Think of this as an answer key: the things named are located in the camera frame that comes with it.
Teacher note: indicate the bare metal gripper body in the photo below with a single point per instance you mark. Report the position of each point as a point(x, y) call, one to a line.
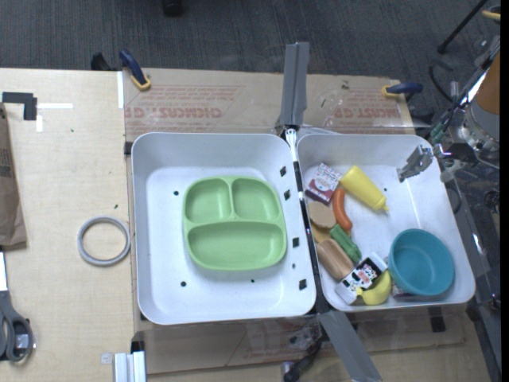
point(463, 149)

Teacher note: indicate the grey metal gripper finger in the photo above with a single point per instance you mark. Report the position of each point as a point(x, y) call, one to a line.
point(413, 170)
point(415, 157)

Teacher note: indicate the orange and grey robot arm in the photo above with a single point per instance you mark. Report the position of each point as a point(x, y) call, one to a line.
point(490, 90)

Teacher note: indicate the white plastic tray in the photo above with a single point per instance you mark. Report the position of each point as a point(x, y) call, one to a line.
point(421, 205)
point(167, 253)

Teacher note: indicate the yellow squeeze bottle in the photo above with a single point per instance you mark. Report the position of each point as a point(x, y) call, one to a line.
point(360, 187)

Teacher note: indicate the orange sausage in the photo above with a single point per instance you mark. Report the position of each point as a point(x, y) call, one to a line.
point(340, 209)

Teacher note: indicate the red and white carton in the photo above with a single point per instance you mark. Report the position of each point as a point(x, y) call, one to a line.
point(323, 182)

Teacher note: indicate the blue bowl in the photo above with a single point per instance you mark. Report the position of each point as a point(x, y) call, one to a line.
point(421, 263)

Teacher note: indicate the green asparagus bundle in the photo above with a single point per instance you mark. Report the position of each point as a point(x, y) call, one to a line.
point(345, 243)

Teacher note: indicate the tan round biscuit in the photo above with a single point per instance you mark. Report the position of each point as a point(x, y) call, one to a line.
point(321, 215)

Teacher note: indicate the yellow round slice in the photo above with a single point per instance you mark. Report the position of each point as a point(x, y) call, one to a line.
point(319, 234)

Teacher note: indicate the brown hot dog bun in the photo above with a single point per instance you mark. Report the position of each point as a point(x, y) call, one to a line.
point(334, 259)

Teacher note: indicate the white cow print carton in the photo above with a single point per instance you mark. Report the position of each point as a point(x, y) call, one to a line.
point(360, 279)

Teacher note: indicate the yellow banana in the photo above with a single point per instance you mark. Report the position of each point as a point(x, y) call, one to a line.
point(379, 293)

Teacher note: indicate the green divided plate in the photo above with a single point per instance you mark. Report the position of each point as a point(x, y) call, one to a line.
point(234, 229)

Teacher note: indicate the brown cardboard board red print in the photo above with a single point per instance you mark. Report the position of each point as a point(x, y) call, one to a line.
point(191, 106)

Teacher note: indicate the grey tape roll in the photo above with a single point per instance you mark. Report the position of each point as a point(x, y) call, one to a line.
point(84, 253)

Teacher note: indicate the brown paper bag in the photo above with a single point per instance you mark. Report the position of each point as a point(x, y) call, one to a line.
point(10, 197)

